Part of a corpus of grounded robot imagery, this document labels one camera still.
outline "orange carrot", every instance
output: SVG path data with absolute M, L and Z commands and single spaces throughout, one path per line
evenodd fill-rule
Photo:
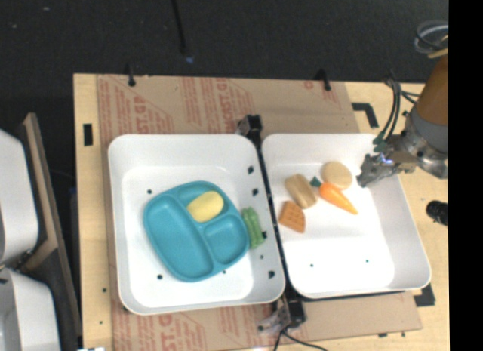
M 318 188 L 318 192 L 323 199 L 325 199 L 327 202 L 330 202 L 332 205 L 348 211 L 349 213 L 358 214 L 351 201 L 348 200 L 347 197 L 342 194 L 340 189 L 332 183 L 324 182 Z

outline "black fabric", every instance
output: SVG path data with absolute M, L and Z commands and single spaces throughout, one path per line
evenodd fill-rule
M 0 128 L 37 113 L 66 242 L 73 73 L 424 82 L 416 28 L 449 17 L 449 0 L 176 1 L 185 54 L 172 0 L 0 0 Z

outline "toy carrot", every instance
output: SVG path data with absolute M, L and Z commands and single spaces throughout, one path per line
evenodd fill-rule
M 313 186 L 318 187 L 320 196 L 332 205 L 337 206 L 352 214 L 358 214 L 357 209 L 348 198 L 342 194 L 342 191 L 330 182 L 320 183 L 317 178 L 313 178 L 310 182 Z

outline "blue plate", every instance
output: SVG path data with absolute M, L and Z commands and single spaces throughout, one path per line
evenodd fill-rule
M 199 223 L 186 206 L 211 190 L 223 197 L 223 209 L 212 220 Z M 226 194 L 210 182 L 190 182 L 157 195 L 146 205 L 143 222 L 163 264 L 185 282 L 201 281 L 225 270 L 250 246 L 242 216 Z

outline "cardboard sheet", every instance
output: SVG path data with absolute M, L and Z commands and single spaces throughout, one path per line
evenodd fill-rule
M 247 114 L 258 114 L 262 136 L 273 133 L 358 132 L 342 84 L 176 76 L 99 75 L 97 93 L 103 146 L 113 343 L 116 351 L 218 351 L 272 346 L 257 322 L 271 304 L 224 307 L 158 316 L 129 313 L 118 297 L 106 148 L 121 134 L 232 133 Z M 305 303 L 308 320 L 294 336 L 314 341 L 421 328 L 409 292 Z

